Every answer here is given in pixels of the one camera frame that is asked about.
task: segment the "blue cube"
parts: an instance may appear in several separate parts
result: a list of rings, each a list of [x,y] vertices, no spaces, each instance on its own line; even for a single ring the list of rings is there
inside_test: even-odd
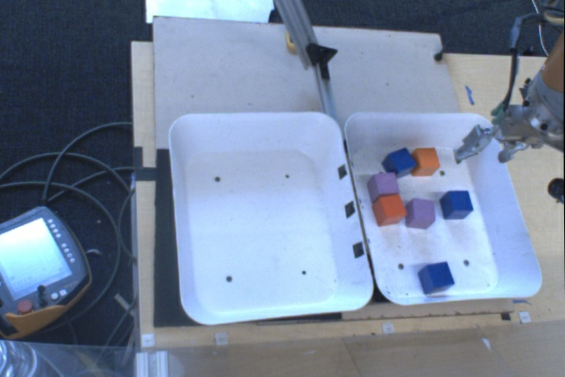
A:
[[[453,190],[446,192],[440,198],[441,211],[446,220],[465,218],[473,210],[471,197],[466,190]]]
[[[455,284],[447,262],[428,264],[418,272],[425,294],[441,292]]]
[[[407,148],[399,149],[387,155],[382,166],[388,173],[395,173],[396,177],[409,175],[416,167],[416,161],[412,158]]]

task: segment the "yellow object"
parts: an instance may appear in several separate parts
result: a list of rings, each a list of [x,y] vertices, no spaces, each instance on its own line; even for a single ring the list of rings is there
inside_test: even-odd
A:
[[[297,53],[297,47],[294,45],[294,42],[292,42],[292,39],[290,38],[290,34],[288,32],[286,34],[284,34],[284,40],[286,41],[286,47],[288,48],[290,53],[296,54]]]

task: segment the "white tray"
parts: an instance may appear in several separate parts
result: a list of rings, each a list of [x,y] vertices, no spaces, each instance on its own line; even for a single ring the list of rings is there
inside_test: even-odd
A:
[[[350,164],[376,283],[391,301],[415,305],[475,298],[522,298],[541,285],[538,260],[518,206],[508,169],[498,162],[493,140],[479,155],[457,164],[454,150],[475,124],[473,114],[358,113],[346,126]],[[404,204],[434,200],[436,221],[427,230],[397,225],[379,227],[367,180],[384,171],[382,161],[397,149],[435,147],[441,171],[431,177],[398,178]],[[443,219],[439,199],[448,190],[467,190],[474,211],[463,220]],[[446,261],[455,285],[436,296],[423,293],[418,271]]]
[[[346,216],[355,198],[335,121],[313,112],[187,115],[171,126],[169,150],[191,318],[213,325],[369,301],[373,279],[358,213]]]

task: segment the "black clamp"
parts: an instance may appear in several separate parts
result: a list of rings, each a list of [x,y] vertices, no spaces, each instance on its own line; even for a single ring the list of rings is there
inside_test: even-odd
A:
[[[337,54],[337,49],[326,48],[314,42],[306,46],[306,52],[310,57],[310,63],[320,66],[320,74],[324,80],[329,80],[328,63]]]

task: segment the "wooden block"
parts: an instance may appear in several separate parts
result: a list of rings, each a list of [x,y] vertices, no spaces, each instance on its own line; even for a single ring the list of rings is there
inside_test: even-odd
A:
[[[440,159],[434,147],[419,147],[412,153],[416,167],[412,176],[431,176],[440,167]]]
[[[406,205],[406,226],[425,230],[435,222],[433,201],[415,198]]]
[[[425,294],[444,291],[455,283],[447,262],[428,264],[418,272],[418,277]]]
[[[382,195],[399,193],[396,175],[394,173],[377,173],[373,175],[367,183],[367,190],[372,203]]]
[[[440,198],[441,211],[446,220],[460,220],[469,215],[473,210],[471,197],[466,190],[453,190],[446,192]]]
[[[400,195],[383,195],[373,203],[374,218],[379,226],[394,225],[406,216]]]
[[[403,177],[410,174],[412,169],[416,167],[416,162],[414,162],[408,148],[404,147],[387,155],[382,162],[382,167],[387,173],[395,173],[396,177]]]

